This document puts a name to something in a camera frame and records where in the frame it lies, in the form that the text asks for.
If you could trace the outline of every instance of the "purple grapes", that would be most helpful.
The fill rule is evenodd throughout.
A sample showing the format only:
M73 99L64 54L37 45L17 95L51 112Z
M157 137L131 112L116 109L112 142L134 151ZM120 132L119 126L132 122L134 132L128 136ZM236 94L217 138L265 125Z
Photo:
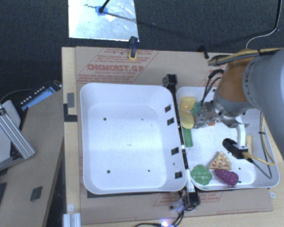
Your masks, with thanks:
M222 170L222 169L215 169L214 173L217 177L219 177L224 183L234 186L237 184L239 176L231 171Z

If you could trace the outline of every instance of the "blue tape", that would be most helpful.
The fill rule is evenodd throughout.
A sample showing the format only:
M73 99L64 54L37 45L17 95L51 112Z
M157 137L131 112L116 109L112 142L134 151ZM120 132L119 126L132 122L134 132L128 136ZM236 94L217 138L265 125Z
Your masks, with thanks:
M100 7L101 7L101 6L95 7L96 13L97 13L98 15L103 16L103 15L105 15L105 13L108 13L107 7L104 7L103 13L100 13L100 12L99 12L99 8L100 8Z

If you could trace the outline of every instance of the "white cable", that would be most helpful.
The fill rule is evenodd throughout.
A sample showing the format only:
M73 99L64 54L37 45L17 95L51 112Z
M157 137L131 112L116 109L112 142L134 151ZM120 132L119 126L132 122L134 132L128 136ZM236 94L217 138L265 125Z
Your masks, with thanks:
M248 48L248 44L249 44L251 41L253 41L254 39L261 38L261 37L266 37L266 36L270 36L270 35L273 34L277 29L278 29L278 28L275 27L275 28L273 29L273 31L271 31L271 32L270 32L269 34L267 34L267 35L259 35L259 36L257 36L257 37L251 38L251 39L247 42L245 49Z
M281 14L281 10L282 10L282 1L283 1L283 0L280 0L280 8L279 8L279 10L278 10L278 12L277 12L277 20L276 20L275 28L273 29L273 31L271 31L271 32L270 32L269 34L267 34L267 35L259 35L259 36L256 36L256 37L251 38L251 39L247 42L245 49L248 48L249 43L250 43L251 41L253 41L254 39L261 38L261 37L266 37L266 36L270 36L270 35L272 35L272 34L278 29L279 20L280 20L280 14Z

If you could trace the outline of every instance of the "wooden table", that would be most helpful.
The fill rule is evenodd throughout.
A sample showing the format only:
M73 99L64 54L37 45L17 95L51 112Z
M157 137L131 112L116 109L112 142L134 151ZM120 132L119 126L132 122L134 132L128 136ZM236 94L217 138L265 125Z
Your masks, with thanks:
M75 48L62 49L62 73L63 73L63 103L67 103L67 94L69 92L75 95L75 104L68 108L68 114L77 114L76 104L76 56ZM68 204L68 213L80 213L80 186L79 186L79 158L78 158L78 132L76 122L66 122L65 130L65 170L66 170L66 202ZM272 199L273 211L192 217L184 218L181 227L217 227L217 226L284 226L284 162L279 150L275 145L272 146L276 163L280 173L280 183L270 189L274 192L276 198ZM244 199L234 199L234 201L244 201ZM133 227L138 222L107 223L96 225L83 225L84 227ZM160 223L160 220L148 221L150 223Z
M22 133L36 154L0 176L0 183L7 183L0 227L45 227L62 158L62 90L29 108ZM40 198L31 201L39 187Z

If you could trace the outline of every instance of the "gray carpet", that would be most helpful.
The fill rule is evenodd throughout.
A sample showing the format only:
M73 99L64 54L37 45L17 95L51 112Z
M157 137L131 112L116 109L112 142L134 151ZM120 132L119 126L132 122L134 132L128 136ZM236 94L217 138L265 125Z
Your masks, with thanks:
M236 52L273 29L278 0L134 0L139 48ZM284 0L279 32L251 48L284 46ZM127 43L68 37L67 0L0 0L0 97L61 80L61 47L126 47Z

